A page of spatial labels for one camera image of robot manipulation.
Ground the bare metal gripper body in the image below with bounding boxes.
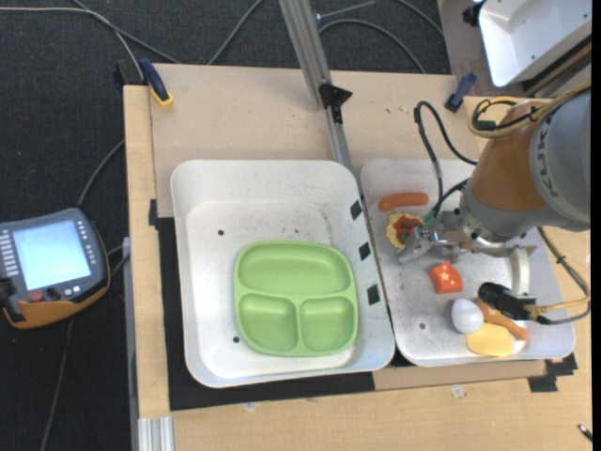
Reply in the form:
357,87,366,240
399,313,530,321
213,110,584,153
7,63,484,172
425,209,512,258

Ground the yellow and red pizza slice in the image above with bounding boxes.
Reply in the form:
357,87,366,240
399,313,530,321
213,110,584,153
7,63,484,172
385,211,424,251

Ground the orange toy sausage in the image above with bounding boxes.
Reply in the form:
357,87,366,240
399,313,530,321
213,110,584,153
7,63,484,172
378,191,430,213

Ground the orange wedge with yellow stars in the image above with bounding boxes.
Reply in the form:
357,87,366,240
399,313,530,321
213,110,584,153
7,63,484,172
427,259,464,296

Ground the white plastic tray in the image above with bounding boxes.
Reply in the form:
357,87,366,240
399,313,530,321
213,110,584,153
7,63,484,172
169,158,397,389
360,157,578,368

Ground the white toy egg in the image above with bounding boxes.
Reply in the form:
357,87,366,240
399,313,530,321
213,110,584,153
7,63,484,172
450,297,485,335

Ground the orange brown toy drumstick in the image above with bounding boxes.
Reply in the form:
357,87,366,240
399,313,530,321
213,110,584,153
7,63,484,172
475,298,530,343

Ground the yellow cheese slice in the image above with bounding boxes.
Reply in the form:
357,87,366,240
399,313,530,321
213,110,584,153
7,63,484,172
465,322,516,358

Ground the green divided plate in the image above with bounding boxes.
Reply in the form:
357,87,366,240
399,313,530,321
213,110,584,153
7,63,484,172
232,240,360,358

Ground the brown cardboard board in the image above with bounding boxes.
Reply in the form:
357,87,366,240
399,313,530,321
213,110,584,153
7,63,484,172
148,62,579,393

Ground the black cylinder on white bracket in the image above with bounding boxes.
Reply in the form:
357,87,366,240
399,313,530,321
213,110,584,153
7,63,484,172
477,245,537,321

